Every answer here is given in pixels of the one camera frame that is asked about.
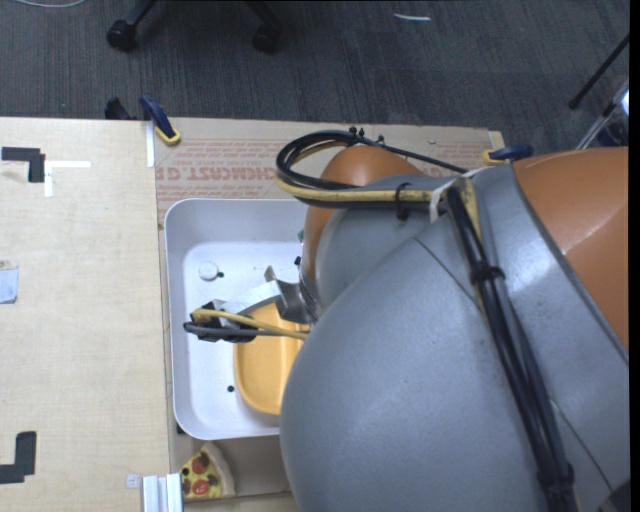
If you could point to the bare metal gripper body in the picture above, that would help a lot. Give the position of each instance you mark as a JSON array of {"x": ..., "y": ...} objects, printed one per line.
[{"x": 299, "y": 302}]

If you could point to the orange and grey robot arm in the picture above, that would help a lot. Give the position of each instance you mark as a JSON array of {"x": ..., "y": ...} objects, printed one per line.
[{"x": 400, "y": 350}]

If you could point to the orange divided plate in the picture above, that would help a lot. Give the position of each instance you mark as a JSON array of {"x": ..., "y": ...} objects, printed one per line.
[{"x": 265, "y": 360}]

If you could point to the small white round cap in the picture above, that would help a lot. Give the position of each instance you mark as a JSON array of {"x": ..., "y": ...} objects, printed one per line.
[{"x": 208, "y": 270}]

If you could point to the white plastic tray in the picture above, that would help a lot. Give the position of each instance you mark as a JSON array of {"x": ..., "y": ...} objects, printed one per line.
[{"x": 210, "y": 380}]

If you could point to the brown cardboard board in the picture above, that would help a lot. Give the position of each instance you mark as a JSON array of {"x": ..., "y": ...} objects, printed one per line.
[{"x": 225, "y": 160}]

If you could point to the toy pizza slice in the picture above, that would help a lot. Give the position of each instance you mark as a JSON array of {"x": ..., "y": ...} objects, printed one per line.
[{"x": 201, "y": 475}]

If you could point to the black cylinder on white bracket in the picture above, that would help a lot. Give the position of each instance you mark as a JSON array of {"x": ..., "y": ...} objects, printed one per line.
[{"x": 225, "y": 327}]

